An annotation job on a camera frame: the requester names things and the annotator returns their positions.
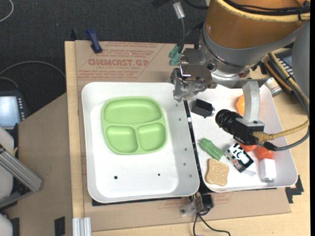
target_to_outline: gray carpet floor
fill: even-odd
[[[189,0],[205,6],[205,0]],[[64,42],[76,29],[78,39],[93,28],[100,41],[176,43],[182,28],[170,0],[12,0],[14,11],[0,22],[0,72],[16,63],[38,60],[64,72]],[[182,2],[186,29],[202,22],[206,10]],[[0,0],[0,20],[11,10],[8,0]],[[194,31],[187,44],[197,43]],[[1,76],[12,79],[27,101],[30,114],[66,91],[65,80],[44,64],[23,64]],[[15,86],[0,80],[0,90]]]

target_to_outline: metal bracket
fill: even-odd
[[[191,217],[195,216],[197,212],[200,212],[204,209],[202,198],[200,192],[197,192],[193,196],[193,201],[188,205],[180,207],[181,217]]]
[[[23,165],[19,159],[11,155],[0,145],[0,166],[12,174],[17,180],[19,180],[27,189],[31,192],[39,190],[42,180],[36,176],[31,170]],[[0,208],[6,207],[9,204],[21,199],[26,194],[13,193],[10,196],[4,198],[0,202]]]
[[[72,236],[92,236],[91,218],[73,218]]]

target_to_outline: monitor screen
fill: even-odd
[[[14,128],[21,121],[16,96],[0,96],[0,125]]]

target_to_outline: yellow cable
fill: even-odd
[[[14,149],[14,151],[13,151],[13,156],[15,156],[15,154],[16,154],[16,152],[18,151],[18,147],[16,147],[15,149]]]
[[[297,92],[301,95],[301,97],[303,98],[303,100],[305,101],[305,103],[307,104],[307,108],[310,108],[310,101],[309,99],[304,95],[304,93],[300,90],[300,88],[298,87],[298,85],[296,84],[296,82],[290,77],[290,75],[288,74],[288,72],[285,70],[285,68],[282,66],[282,64],[278,61],[277,57],[273,54],[273,53],[269,53],[270,58],[276,63],[277,67],[281,70],[281,72],[285,75],[286,79],[289,80],[292,84],[292,86],[297,90]],[[289,130],[277,133],[277,134],[266,134],[264,132],[253,132],[253,136],[258,138],[258,142],[262,143],[265,141],[271,141],[274,140],[276,138],[282,137],[282,136],[287,136],[290,134],[293,134],[295,132],[298,132],[306,127],[308,127],[310,125],[310,119],[308,118],[308,120]]]
[[[222,8],[229,11],[230,13],[257,21],[267,21],[267,22],[284,22],[284,23],[292,23],[296,21],[300,21],[299,15],[285,15],[285,16],[269,16],[269,15],[259,15],[259,14],[253,14],[248,13],[242,10],[239,10],[228,3],[226,3],[224,0],[215,0]],[[302,21],[309,21],[311,19],[311,13],[301,13],[300,18]]]
[[[268,71],[278,80],[282,86],[284,86],[288,91],[292,91],[292,89],[274,72],[274,70],[270,67],[268,63],[265,63],[266,68]]]

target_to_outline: white tray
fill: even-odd
[[[221,109],[228,109],[237,112],[236,102],[243,94],[241,89],[228,89],[218,85],[215,89],[208,89],[197,95],[198,99],[209,102],[215,108],[215,113]],[[278,133],[282,131],[281,123],[273,102],[273,98],[269,89],[263,85],[260,88],[260,115],[259,120],[265,123],[264,132]],[[193,100],[189,102],[190,109],[192,108]],[[197,114],[191,113],[191,120],[194,130],[194,136],[197,144],[198,157],[200,168],[202,171],[203,181],[206,186],[215,192],[227,192],[249,189],[263,189],[292,186],[297,181],[297,171],[293,162],[290,150],[275,151],[274,160],[276,162],[277,177],[273,183],[264,183],[259,178],[258,159],[254,152],[249,152],[249,156],[254,160],[254,169],[257,174],[250,177],[245,173],[239,173],[234,166],[223,155],[220,162],[229,166],[228,180],[226,186],[216,184],[208,184],[206,174],[208,171],[208,160],[211,158],[209,154],[204,152],[199,146],[201,138],[211,140],[217,147],[225,151],[236,141],[233,136],[223,131],[216,124],[215,114],[212,117],[204,118]],[[278,138],[272,141],[277,146],[287,145],[285,137]]]
[[[199,177],[183,102],[170,83],[92,82],[82,90],[88,190],[100,203],[183,197],[199,188]],[[102,130],[101,109],[110,99],[147,96],[162,107],[167,143],[138,155],[113,152]]]

